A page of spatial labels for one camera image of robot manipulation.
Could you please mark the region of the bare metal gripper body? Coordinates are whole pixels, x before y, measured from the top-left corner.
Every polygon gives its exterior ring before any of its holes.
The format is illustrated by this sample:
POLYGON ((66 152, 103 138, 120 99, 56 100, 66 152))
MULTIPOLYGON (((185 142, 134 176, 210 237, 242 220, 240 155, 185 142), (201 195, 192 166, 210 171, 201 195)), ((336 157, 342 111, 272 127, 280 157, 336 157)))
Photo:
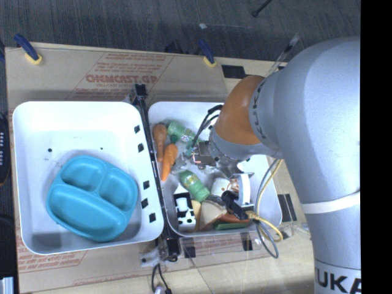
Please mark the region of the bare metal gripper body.
POLYGON ((193 161, 199 167, 211 167, 231 177, 243 171, 238 165, 250 158, 250 147, 228 141, 198 142, 194 149, 193 161))

